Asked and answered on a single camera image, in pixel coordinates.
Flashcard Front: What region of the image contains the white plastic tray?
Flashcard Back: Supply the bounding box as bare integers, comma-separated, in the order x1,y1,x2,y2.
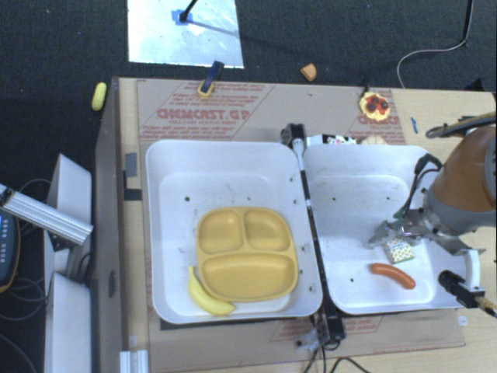
302,143,469,316
145,138,325,325

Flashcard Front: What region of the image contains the black and white carton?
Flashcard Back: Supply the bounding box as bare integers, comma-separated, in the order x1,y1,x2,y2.
306,133,358,148

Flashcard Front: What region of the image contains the yellow pizza slice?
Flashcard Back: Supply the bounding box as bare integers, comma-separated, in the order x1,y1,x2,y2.
358,91,391,122

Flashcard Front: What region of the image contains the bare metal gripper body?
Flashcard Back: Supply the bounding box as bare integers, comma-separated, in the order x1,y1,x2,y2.
394,207,463,253

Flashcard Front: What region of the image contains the yellow divided plate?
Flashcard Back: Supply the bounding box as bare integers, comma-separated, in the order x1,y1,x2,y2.
195,206,300,303

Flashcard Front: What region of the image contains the thin black and white rod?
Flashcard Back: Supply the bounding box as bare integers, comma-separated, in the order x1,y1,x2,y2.
293,138,332,315

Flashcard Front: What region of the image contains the black block with thin wires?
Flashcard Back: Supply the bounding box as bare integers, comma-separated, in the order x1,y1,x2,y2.
280,123,308,148
312,312,347,346

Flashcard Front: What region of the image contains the yellow oblong toy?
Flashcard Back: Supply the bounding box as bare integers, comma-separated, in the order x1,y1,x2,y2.
91,82,108,112

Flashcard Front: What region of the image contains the white packet with yellow print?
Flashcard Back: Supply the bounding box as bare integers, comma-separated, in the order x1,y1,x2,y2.
383,237,415,266

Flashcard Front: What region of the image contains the black cylinder on white bracket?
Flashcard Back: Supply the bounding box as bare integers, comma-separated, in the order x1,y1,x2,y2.
437,248,486,309

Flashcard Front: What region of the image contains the orange sausage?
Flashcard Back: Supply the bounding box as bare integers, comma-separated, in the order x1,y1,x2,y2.
370,262,417,291

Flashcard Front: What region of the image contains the brown cardboard board red print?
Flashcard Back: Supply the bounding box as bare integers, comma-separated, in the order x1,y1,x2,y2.
135,78,467,360

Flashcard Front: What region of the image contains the yellow banana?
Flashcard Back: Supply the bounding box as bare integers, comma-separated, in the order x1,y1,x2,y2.
187,265,237,317

